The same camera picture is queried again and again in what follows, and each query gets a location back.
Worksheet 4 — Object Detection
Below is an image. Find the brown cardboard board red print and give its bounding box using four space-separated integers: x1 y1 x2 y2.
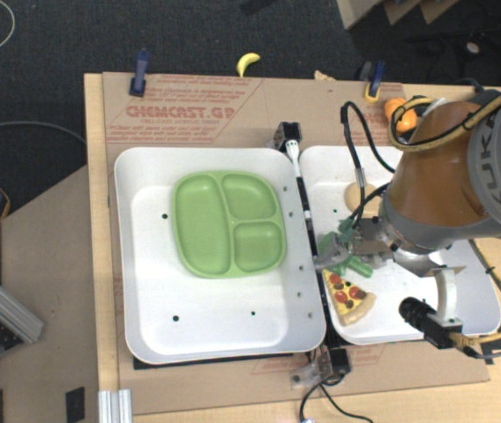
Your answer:
102 71 491 416

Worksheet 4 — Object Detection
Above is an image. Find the toy pizza slice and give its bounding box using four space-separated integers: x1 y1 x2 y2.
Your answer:
321 268 378 328

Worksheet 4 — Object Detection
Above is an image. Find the green divided plate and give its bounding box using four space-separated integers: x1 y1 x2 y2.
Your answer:
171 170 288 280

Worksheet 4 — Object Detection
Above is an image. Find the white plastic tray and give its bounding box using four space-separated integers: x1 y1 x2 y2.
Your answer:
297 144 501 346
113 146 328 366

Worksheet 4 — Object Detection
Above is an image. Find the black cylinder on white bracket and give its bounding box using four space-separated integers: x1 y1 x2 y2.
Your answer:
398 267 466 351

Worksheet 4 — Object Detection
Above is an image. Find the green toy vegetable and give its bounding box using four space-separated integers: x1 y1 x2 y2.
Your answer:
319 231 374 280

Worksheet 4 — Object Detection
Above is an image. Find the beige round biscuit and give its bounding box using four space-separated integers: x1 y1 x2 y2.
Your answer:
343 182 379 212

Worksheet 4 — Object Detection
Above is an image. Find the black block with wires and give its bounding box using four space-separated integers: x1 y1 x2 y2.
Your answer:
319 345 353 376
271 121 303 152

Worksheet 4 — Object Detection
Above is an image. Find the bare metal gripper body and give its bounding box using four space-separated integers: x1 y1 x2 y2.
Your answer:
349 216 437 278

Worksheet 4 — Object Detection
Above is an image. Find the orange toy fruit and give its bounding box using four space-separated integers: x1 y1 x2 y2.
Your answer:
384 97 420 134

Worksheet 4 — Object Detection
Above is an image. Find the yellow banana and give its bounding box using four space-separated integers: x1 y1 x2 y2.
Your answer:
236 52 262 78

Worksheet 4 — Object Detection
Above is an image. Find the thin black and white rod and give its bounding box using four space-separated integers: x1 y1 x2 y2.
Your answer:
285 140 330 348

